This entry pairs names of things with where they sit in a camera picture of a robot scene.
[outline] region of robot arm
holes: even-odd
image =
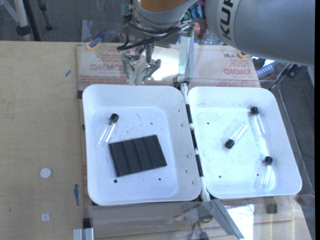
[[[140,74],[140,80],[161,66],[152,59],[154,45],[169,48],[192,23],[181,18],[198,0],[132,0],[123,10],[121,33],[127,42],[122,54],[124,71]],[[210,30],[227,45],[251,56],[314,66],[315,0],[205,0]],[[137,69],[142,52],[146,65]]]

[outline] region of blue mark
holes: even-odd
[[[78,184],[74,184],[74,197],[75,197],[75,201],[76,201],[76,205],[79,205],[79,189],[78,189],[79,185]]]

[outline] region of vial cap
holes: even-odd
[[[114,121],[115,123],[118,121],[119,119],[119,116],[116,114],[116,113],[113,113],[111,116],[110,116],[110,120],[111,121]]]
[[[267,165],[271,165],[272,161],[273,161],[273,158],[271,156],[266,156],[263,162]]]
[[[259,110],[256,106],[253,106],[252,108],[250,108],[251,111],[251,115],[255,116],[259,114]]]
[[[231,149],[234,146],[235,142],[232,139],[228,139],[224,146],[228,149]]]

